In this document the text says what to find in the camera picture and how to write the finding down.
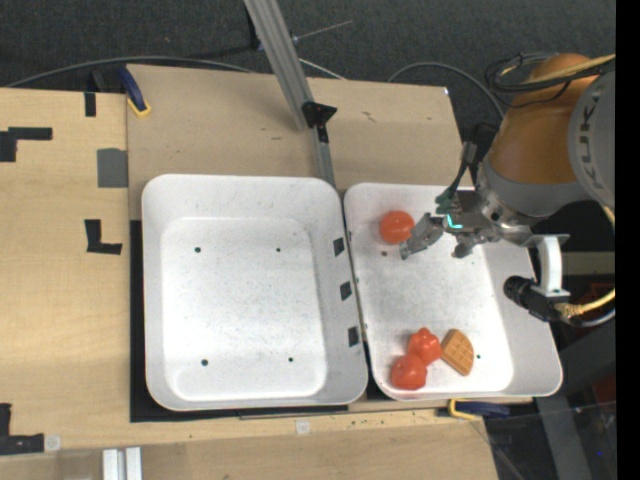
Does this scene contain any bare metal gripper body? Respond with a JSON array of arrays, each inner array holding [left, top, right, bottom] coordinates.
[[442, 189, 535, 248]]

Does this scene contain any orange toy tomato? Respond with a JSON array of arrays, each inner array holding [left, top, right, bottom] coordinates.
[[378, 210, 416, 246]]

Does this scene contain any white plastic tray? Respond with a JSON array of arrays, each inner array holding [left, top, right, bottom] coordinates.
[[141, 173, 370, 413], [342, 182, 565, 403]]

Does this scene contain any brown toy waffle biscuit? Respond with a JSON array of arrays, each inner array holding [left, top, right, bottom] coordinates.
[[440, 328, 476, 377]]

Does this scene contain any red toy pepper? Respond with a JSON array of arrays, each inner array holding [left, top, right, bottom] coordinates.
[[389, 353, 429, 392], [406, 327, 444, 367]]

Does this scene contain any brown cardboard board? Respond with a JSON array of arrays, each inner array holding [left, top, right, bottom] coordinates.
[[125, 63, 534, 415]]

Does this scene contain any black cylinder on white bracket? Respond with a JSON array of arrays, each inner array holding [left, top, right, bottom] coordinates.
[[502, 233, 572, 324]]

